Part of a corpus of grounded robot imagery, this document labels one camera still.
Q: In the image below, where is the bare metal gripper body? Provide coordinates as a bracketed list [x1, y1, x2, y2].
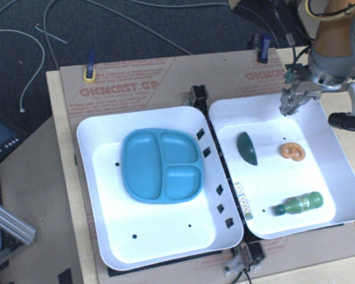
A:
[280, 70, 355, 106]

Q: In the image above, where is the orange pretzel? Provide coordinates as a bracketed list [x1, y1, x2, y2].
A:
[278, 140, 308, 165]

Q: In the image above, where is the dark green bowl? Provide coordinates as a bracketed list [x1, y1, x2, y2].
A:
[235, 129, 260, 169]

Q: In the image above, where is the white plastic tray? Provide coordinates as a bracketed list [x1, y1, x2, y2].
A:
[206, 81, 355, 246]
[73, 99, 248, 276]

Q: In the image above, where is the green plastic bottle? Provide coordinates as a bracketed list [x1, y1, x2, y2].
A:
[271, 190, 326, 218]

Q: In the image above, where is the white printed carton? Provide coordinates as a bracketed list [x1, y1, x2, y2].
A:
[233, 180, 255, 222]

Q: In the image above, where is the brown cardboard board red print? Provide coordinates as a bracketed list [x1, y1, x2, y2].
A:
[59, 30, 355, 284]

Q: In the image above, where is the blue divided plate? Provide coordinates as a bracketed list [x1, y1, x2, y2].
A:
[116, 120, 209, 211]

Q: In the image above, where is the black cylinder on white bracket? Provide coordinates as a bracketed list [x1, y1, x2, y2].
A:
[323, 81, 355, 137]

